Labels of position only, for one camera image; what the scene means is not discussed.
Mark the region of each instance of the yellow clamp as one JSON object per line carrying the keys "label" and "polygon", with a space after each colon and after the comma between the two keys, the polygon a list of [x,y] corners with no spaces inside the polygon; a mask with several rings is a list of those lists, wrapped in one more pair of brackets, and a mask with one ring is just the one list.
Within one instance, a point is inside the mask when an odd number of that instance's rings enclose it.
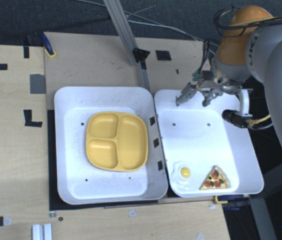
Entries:
{"label": "yellow clamp", "polygon": [[215,204],[227,204],[228,203],[228,201],[227,200],[224,200],[224,201],[219,201],[219,199],[218,199],[218,196],[217,195],[215,195],[214,196],[214,198],[213,198],[213,201],[214,201],[214,203]]}
{"label": "yellow clamp", "polygon": [[44,49],[44,52],[45,52],[45,54],[49,57],[49,59],[53,59],[55,56],[57,56],[57,53],[55,52],[55,50],[52,49],[52,51],[53,51],[53,54],[50,55],[50,54],[48,53],[47,49]]}

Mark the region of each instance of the wooden table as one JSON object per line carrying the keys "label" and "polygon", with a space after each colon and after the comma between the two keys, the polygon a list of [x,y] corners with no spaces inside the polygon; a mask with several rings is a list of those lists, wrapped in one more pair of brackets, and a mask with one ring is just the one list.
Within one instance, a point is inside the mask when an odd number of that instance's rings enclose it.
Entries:
{"label": "wooden table", "polygon": [[[42,47],[0,45],[0,239],[31,239],[31,226],[52,224],[54,240],[196,239],[229,240],[222,206],[211,200],[163,198],[158,204],[57,210],[49,217],[46,94],[30,92],[30,75],[45,75]],[[42,127],[25,126],[24,110]],[[130,216],[129,210],[136,216]]]}

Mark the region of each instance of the screw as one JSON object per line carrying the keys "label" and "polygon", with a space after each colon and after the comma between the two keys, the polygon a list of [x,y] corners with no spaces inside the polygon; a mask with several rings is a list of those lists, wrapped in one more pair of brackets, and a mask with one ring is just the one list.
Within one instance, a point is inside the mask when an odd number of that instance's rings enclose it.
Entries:
{"label": "screw", "polygon": [[11,224],[12,224],[12,219],[11,219],[11,217],[5,217],[4,220],[3,220],[3,224],[4,224],[5,226],[11,225]]}
{"label": "screw", "polygon": [[136,210],[135,209],[129,210],[129,217],[135,217],[135,216],[137,216]]}
{"label": "screw", "polygon": [[54,219],[55,217],[57,217],[56,212],[55,212],[55,211],[50,211],[49,217],[50,217],[51,219]]}

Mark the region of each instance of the white basin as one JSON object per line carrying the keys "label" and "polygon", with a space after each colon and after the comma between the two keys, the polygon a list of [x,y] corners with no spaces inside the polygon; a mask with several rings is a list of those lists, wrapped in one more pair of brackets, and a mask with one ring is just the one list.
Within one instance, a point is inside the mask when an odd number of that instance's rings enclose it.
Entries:
{"label": "white basin", "polygon": [[[54,96],[54,109],[57,189],[66,203],[157,200],[166,194],[168,179],[164,166],[158,166],[164,165],[164,157],[150,92],[141,87],[63,87]],[[142,168],[109,171],[89,162],[85,143],[88,121],[105,111],[131,113],[145,122],[148,159]]]}
{"label": "white basin", "polygon": [[[180,95],[180,90],[160,90],[154,96],[172,190],[184,198],[259,193],[264,180],[249,132],[222,118],[224,110],[240,109],[239,99],[224,93],[203,107],[197,92],[177,107]],[[191,171],[186,187],[178,173],[182,164]],[[200,190],[213,166],[222,168],[230,188]]]}

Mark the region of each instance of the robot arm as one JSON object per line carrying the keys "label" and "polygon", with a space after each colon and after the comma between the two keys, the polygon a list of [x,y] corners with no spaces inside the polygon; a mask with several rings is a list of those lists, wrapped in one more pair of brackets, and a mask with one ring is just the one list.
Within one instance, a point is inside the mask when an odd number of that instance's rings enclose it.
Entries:
{"label": "robot arm", "polygon": [[[237,12],[229,25],[222,25],[220,17],[233,11]],[[214,23],[217,29],[225,29],[225,32],[211,59],[211,68],[209,71],[200,69],[193,74],[196,84],[188,83],[181,96],[176,98],[176,105],[200,92],[204,97],[204,107],[223,93],[238,95],[242,107],[249,99],[242,94],[252,91],[243,90],[242,83],[253,76],[264,85],[268,110],[282,146],[282,17],[273,17],[255,5],[243,8],[231,6],[218,11]],[[204,42],[203,46],[205,51],[207,43]],[[252,115],[225,110],[222,117],[237,127],[246,128]]]}

